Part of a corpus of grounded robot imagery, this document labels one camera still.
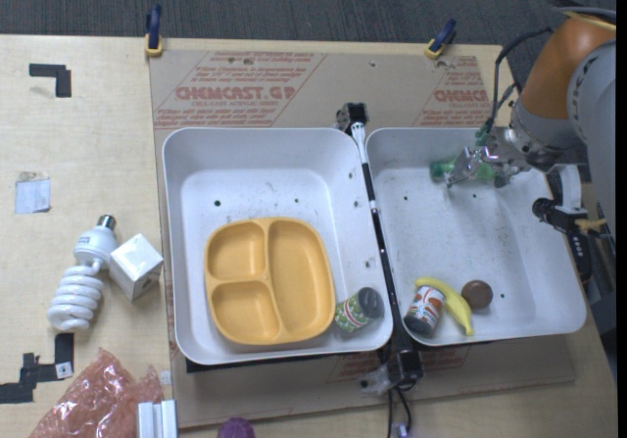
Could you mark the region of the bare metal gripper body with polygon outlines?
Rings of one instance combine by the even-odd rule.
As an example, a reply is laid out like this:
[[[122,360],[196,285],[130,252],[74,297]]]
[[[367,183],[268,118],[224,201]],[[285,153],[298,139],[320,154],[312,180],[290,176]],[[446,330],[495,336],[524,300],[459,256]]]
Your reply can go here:
[[[517,174],[532,169],[550,171],[557,149],[530,135],[524,128],[495,126],[485,136],[484,162],[493,170],[494,185],[501,188]]]

